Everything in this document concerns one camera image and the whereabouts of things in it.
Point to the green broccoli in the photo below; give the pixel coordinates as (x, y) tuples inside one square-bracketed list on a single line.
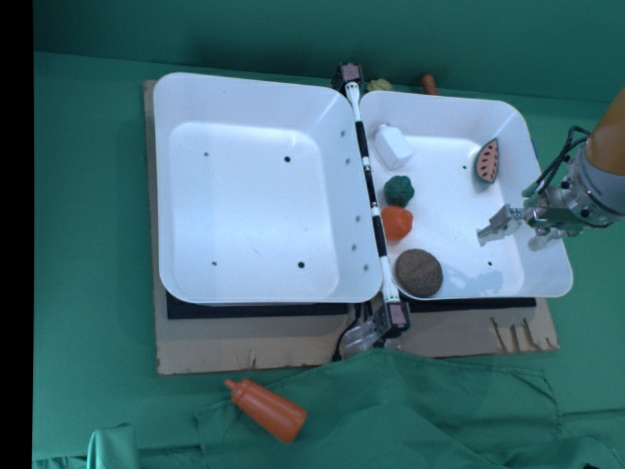
[(399, 191)]

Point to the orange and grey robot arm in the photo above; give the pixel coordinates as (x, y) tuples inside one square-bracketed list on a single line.
[(608, 140)]

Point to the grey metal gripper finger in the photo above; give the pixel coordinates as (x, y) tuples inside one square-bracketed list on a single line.
[(505, 214), (494, 234)]

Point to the orange sauce bottle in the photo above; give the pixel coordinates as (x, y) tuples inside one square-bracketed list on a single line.
[(271, 413)]

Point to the white carton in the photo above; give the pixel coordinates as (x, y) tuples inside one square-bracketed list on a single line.
[(393, 147)]

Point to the red watermelon slice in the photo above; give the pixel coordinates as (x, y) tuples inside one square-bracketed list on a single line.
[(487, 161)]

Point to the brown round biscuit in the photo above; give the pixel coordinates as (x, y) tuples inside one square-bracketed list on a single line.
[(419, 272)]

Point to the orange bell pepper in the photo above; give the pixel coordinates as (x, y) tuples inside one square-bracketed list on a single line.
[(396, 223)]

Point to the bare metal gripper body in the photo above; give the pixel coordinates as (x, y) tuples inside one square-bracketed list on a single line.
[(556, 208)]

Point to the white plastic tray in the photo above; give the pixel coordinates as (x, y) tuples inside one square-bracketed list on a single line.
[(454, 223), (254, 213)]

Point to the crumpled green cloth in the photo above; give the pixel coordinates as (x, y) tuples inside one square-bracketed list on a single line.
[(415, 408)]

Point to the yellow-green toy food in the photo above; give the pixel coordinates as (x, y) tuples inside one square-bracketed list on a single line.
[(380, 86)]

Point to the brown cardboard board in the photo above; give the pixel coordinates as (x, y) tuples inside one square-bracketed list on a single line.
[(273, 345)]

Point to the black and white thin rod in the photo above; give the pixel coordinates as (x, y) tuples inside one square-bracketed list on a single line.
[(372, 194)]

